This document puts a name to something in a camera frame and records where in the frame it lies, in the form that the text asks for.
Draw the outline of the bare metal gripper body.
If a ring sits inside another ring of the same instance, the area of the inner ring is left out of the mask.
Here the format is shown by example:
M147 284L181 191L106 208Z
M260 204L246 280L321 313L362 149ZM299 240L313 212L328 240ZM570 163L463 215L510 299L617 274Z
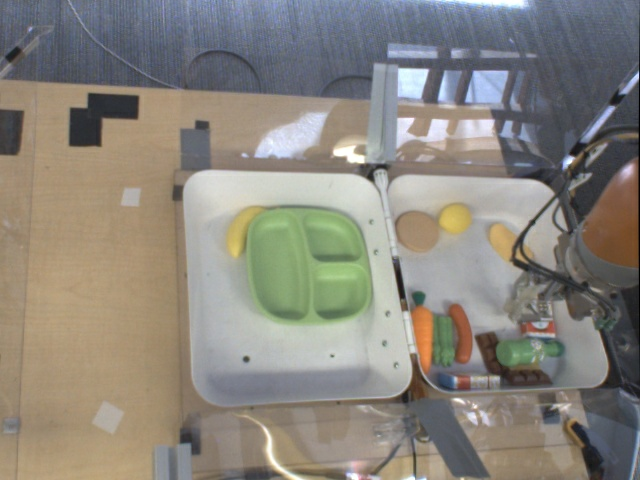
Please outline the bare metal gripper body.
M617 264L592 252L578 232L559 236L554 258L554 269L528 261L529 272L542 283L543 301L564 300L573 319L619 318Z

